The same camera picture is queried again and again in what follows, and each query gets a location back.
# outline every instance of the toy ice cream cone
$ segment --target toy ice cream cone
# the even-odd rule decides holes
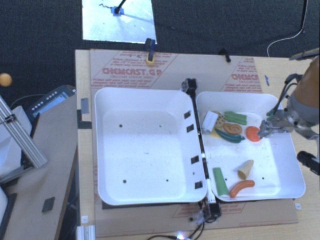
[[[247,162],[245,162],[245,164],[237,171],[238,172],[238,176],[240,179],[242,180],[246,180],[250,170],[252,168],[252,165],[254,164],[253,160],[248,160]]]

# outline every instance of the white tray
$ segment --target white tray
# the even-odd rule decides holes
[[[95,95],[95,118],[104,202],[188,203],[205,197],[194,109],[186,93],[103,88]],[[194,157],[199,161],[191,162]]]
[[[247,126],[243,126],[241,133],[244,137],[246,127],[259,128],[261,121],[266,119],[266,113],[277,101],[270,94],[234,92],[202,92],[196,100],[201,124],[207,111],[221,114],[233,111],[247,115]],[[202,137],[211,188],[219,199],[226,202],[288,199],[304,194],[306,186],[289,133],[275,133],[259,142],[245,139],[239,144],[205,134]],[[254,180],[255,186],[241,190],[235,198],[218,196],[213,168],[221,168],[230,190],[241,181],[237,169],[247,160],[254,160],[247,179]]]

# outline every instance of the wooden table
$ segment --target wooden table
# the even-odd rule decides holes
[[[58,240],[77,161],[76,96],[40,115],[33,140],[48,158],[4,191],[17,194],[4,240]],[[45,200],[51,210],[42,212]]]
[[[310,60],[289,61],[287,58],[267,58],[254,57],[255,66],[259,75],[263,93],[269,93],[279,97],[284,86],[285,78],[292,74],[303,74],[309,66]],[[87,50],[76,51],[76,89],[78,95],[77,108],[81,109],[81,98],[89,98],[90,103],[90,53]],[[91,121],[91,108],[89,112],[82,115],[83,121]],[[295,150],[307,151],[312,154],[317,153],[317,146],[313,141],[307,141],[300,135],[293,132],[291,134]],[[80,215],[88,216],[86,225],[95,224],[94,208],[94,179],[93,179],[93,156],[92,156],[92,130],[78,130],[78,156],[79,156],[79,185],[80,185]],[[319,176],[310,172],[308,168],[301,165],[301,170],[305,180],[305,194],[296,200],[301,204],[301,210],[297,211],[299,223],[284,225],[268,225],[255,227],[241,227],[228,229],[204,230],[201,240],[211,239],[318,239],[320,228],[320,183]],[[152,235],[132,235],[98,238],[99,240],[145,240]]]

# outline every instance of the orange ball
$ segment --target orange ball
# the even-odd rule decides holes
[[[8,73],[0,74],[0,86],[8,87],[12,83],[12,77]]]

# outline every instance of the green toy vegetable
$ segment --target green toy vegetable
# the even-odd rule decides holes
[[[232,111],[226,111],[224,112],[224,118],[225,120],[232,123],[236,123],[244,126],[247,125],[247,116],[244,114],[237,114]]]
[[[224,140],[228,141],[228,142],[232,142],[232,143],[240,143],[241,141],[245,140],[246,138],[237,134],[237,135],[232,135],[229,133],[226,133],[222,130],[216,129],[215,131],[217,134],[220,135],[221,138],[223,138]]]

